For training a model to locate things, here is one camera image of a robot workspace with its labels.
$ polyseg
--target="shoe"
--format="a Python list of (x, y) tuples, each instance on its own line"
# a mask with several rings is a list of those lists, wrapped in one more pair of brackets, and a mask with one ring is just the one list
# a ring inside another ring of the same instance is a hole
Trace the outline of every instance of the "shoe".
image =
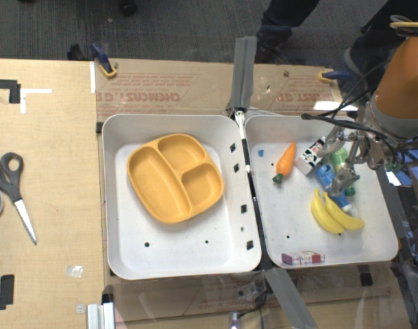
[(282, 55), (282, 45), (292, 35), (290, 27), (276, 25), (261, 25), (256, 37), (255, 63), (286, 63)]

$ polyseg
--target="white tape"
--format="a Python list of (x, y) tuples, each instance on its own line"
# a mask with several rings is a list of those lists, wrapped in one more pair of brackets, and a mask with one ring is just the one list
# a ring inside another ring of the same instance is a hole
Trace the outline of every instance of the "white tape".
[(26, 94), (51, 94), (52, 89), (20, 89), (20, 113), (26, 113)]
[(92, 92), (92, 94), (95, 94), (97, 91), (95, 61), (90, 61), (90, 91)]

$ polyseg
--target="yellow divided plate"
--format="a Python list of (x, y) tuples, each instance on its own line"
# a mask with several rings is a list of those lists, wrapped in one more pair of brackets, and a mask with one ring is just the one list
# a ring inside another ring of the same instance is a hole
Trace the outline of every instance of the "yellow divided plate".
[(166, 135), (134, 150), (127, 174), (148, 212), (165, 223), (185, 221), (207, 210), (224, 189), (209, 153), (187, 134)]

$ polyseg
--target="scissor blade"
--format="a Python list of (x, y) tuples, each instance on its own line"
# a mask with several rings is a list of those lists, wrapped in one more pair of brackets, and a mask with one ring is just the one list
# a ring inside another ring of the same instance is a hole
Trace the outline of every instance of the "scissor blade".
[(17, 207), (17, 211), (20, 214), (20, 218), (22, 219), (23, 225), (25, 226), (26, 231), (31, 237), (32, 242), (37, 245), (36, 234), (34, 233), (34, 229), (32, 229), (31, 219), (29, 219), (29, 215), (28, 215), (28, 212), (26, 211), (25, 203), (23, 202), (23, 200), (18, 200), (14, 203), (14, 205)]

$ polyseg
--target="toy carrot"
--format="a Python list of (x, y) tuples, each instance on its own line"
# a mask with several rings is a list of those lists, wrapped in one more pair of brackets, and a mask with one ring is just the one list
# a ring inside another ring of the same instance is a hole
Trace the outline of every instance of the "toy carrot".
[(291, 143), (288, 149), (278, 160), (276, 164), (276, 175), (273, 177), (273, 181), (276, 184), (282, 183), (282, 178), (291, 172), (294, 164), (294, 157), (296, 154), (296, 143)]

